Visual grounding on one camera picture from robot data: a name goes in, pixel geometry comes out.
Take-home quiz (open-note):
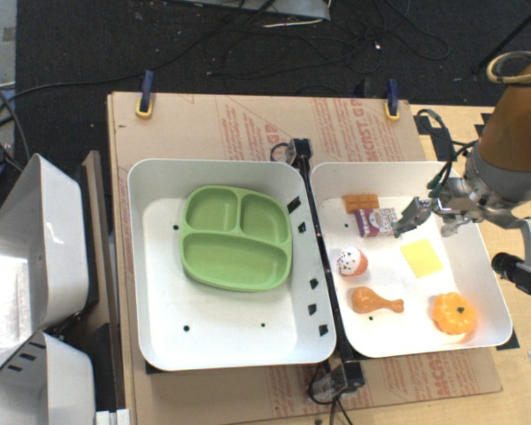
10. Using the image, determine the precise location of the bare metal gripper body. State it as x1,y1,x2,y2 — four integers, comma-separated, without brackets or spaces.
429,175,486,220

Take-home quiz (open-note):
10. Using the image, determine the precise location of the purple and white carton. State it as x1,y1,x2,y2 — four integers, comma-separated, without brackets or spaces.
353,206,400,239

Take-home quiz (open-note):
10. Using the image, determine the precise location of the yellow cheese slice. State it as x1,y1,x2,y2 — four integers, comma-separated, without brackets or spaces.
399,238,446,280

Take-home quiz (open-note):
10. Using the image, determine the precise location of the orange biscuit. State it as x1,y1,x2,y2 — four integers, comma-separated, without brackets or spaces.
342,192,381,215

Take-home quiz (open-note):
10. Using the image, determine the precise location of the white and orange cupcake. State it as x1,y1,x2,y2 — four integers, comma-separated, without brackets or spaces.
335,246,370,278

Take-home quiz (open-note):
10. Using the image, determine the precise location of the orange pumpkin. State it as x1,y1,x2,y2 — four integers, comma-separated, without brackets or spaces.
431,291,477,336

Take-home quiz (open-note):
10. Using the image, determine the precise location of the orange chicken drumstick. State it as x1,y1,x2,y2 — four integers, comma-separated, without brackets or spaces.
350,285,405,315

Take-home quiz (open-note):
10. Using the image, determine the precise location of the white plastic tray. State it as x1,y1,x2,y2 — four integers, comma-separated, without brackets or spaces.
0,152,92,374
0,330,96,425
127,158,338,372
309,160,514,359

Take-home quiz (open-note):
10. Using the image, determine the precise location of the green divided plate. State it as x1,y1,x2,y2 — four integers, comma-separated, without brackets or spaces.
179,185,295,293

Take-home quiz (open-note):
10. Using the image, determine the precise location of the brown cardboard board red print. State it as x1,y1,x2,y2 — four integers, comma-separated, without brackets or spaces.
107,91,504,425

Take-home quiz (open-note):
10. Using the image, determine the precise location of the black cylinder on white bracket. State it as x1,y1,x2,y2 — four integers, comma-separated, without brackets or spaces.
490,217,531,297

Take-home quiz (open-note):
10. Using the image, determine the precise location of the black block with thin wires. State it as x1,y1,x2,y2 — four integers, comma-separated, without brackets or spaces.
287,137,313,167
309,360,366,405

